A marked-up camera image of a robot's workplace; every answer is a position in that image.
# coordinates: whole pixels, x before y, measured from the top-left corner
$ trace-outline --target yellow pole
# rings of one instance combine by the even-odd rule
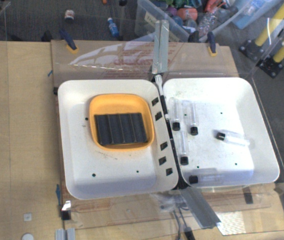
[[[284,46],[281,47],[278,52],[273,56],[273,60],[280,63],[284,59]]]
[[[274,17],[270,20],[269,26],[264,28],[263,32],[255,40],[255,44],[261,47],[267,40],[268,35],[275,30],[275,28],[282,22],[283,19],[284,19],[284,3],[279,8],[279,10],[274,15]]]

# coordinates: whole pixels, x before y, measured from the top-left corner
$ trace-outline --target wooden table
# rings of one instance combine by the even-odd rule
[[[224,58],[229,58],[227,64],[234,67],[229,48],[221,50]],[[33,234],[36,240],[50,240],[56,229],[64,227],[55,193],[61,176],[51,71],[50,43],[0,41],[0,240],[19,240],[24,233]],[[284,240],[283,208],[276,194],[272,198],[276,201],[272,209],[279,218],[279,231],[222,236],[214,228],[194,231],[195,238]],[[249,212],[255,219],[257,212]],[[272,213],[258,213],[257,232],[262,230],[263,218]],[[139,239],[132,234],[156,232],[159,225],[145,222],[139,228],[123,225],[77,230],[76,240]]]

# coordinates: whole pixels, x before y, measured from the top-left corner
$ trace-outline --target white tray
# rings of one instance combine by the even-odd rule
[[[155,139],[132,152],[105,151],[92,139],[89,104],[101,94],[135,94],[149,105]],[[68,191],[78,199],[96,199],[167,191],[178,181],[176,164],[157,88],[146,80],[70,80],[58,89],[59,116],[65,180]],[[162,117],[155,120],[161,112]],[[160,149],[160,144],[167,147]],[[166,162],[160,165],[159,159]]]
[[[199,187],[264,184],[278,178],[278,162],[247,81],[237,77],[179,78],[168,80],[163,89],[167,103],[171,97],[196,103],[199,134],[187,134],[189,164],[181,165],[186,182],[190,175],[198,176]],[[243,134],[250,145],[218,140],[219,130]]]

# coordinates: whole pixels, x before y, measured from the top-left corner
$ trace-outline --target white label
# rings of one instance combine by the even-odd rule
[[[150,13],[146,12],[144,20],[151,25],[152,27],[155,26],[156,18],[152,16]],[[175,36],[171,31],[169,32],[169,41],[171,42],[179,42],[179,38]]]

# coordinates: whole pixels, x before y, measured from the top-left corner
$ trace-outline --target black cap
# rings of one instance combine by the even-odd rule
[[[181,129],[179,122],[174,122],[172,125],[173,131],[179,131]]]
[[[188,180],[190,181],[190,184],[196,184],[198,183],[198,177],[196,175],[190,175],[190,177],[188,178]]]
[[[223,141],[223,140],[225,139],[225,137],[226,137],[225,133],[222,133],[222,132],[219,132],[219,133],[217,133],[217,135],[216,135],[216,138],[217,138],[218,140],[221,140],[221,141]]]
[[[198,134],[198,128],[196,126],[191,127],[191,135],[195,136]]]
[[[188,156],[181,157],[181,165],[186,166],[188,165]]]

